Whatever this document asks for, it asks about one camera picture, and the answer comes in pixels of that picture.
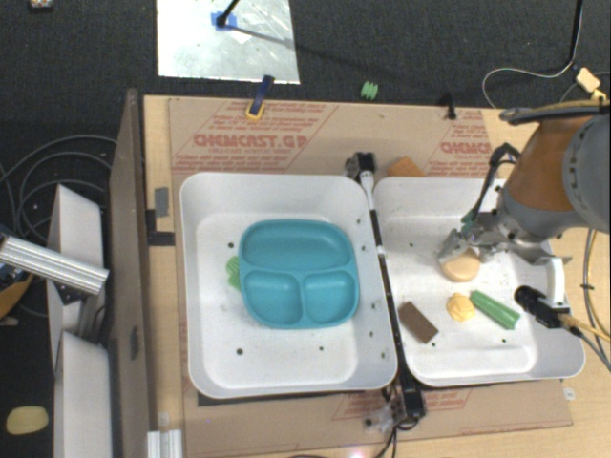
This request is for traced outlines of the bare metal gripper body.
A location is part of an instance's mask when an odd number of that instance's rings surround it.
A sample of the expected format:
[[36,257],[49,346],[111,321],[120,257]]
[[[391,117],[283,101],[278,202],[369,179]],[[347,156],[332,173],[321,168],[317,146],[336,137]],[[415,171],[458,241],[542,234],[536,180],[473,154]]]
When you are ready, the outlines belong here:
[[547,239],[528,233],[499,211],[470,212],[461,221],[459,231],[476,253],[479,246],[494,246],[499,249],[496,254],[513,253],[532,265],[543,265],[551,259],[560,259],[563,264],[572,260],[571,256],[553,254]]

